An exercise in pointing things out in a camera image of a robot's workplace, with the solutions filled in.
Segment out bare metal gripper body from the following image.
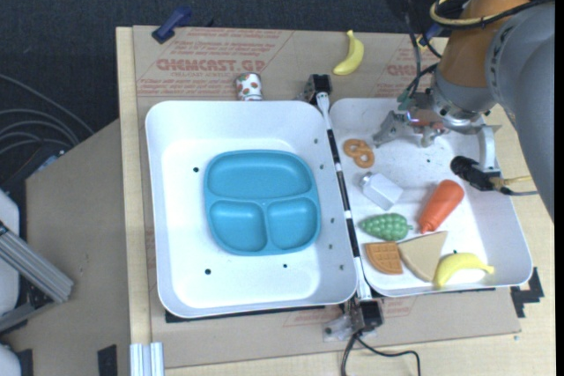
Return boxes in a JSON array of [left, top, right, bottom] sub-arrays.
[[408, 93, 485, 136]]

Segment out white plastic tray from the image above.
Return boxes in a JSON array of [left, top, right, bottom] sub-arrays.
[[328, 97, 535, 299], [144, 100, 359, 319]]

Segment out orange pretzel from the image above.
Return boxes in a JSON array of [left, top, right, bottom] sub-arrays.
[[342, 137, 376, 170]]

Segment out white carton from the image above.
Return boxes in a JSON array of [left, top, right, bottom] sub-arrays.
[[357, 171, 404, 211]]

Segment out thin black and white rod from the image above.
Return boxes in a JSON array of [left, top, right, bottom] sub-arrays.
[[315, 92, 374, 302]]

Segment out orange carrot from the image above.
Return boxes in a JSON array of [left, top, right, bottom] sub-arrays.
[[418, 179, 466, 235]]

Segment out yellow banana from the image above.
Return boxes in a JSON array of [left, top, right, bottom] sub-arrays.
[[432, 251, 496, 290], [331, 29, 366, 77]]

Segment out green grapes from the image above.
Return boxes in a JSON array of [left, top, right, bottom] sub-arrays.
[[358, 212, 414, 243]]

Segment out beige bread slice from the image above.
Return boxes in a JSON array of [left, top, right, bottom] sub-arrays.
[[397, 230, 449, 284]]

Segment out orange waffle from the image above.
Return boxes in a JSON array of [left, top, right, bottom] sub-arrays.
[[363, 240, 404, 276]]

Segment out white can with red print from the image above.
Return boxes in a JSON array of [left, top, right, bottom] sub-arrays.
[[233, 71, 264, 102]]

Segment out blue divided plate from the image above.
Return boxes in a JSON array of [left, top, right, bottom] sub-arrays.
[[203, 149, 322, 257]]

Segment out brown cardboard board red print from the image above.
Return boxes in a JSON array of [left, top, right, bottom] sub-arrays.
[[131, 25, 523, 369]]

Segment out black cylinder on white bracket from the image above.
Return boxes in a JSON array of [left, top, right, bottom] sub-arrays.
[[449, 124, 502, 192]]

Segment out black block with thin wires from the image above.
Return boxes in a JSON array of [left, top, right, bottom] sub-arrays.
[[303, 73, 333, 101], [357, 299, 385, 330]]

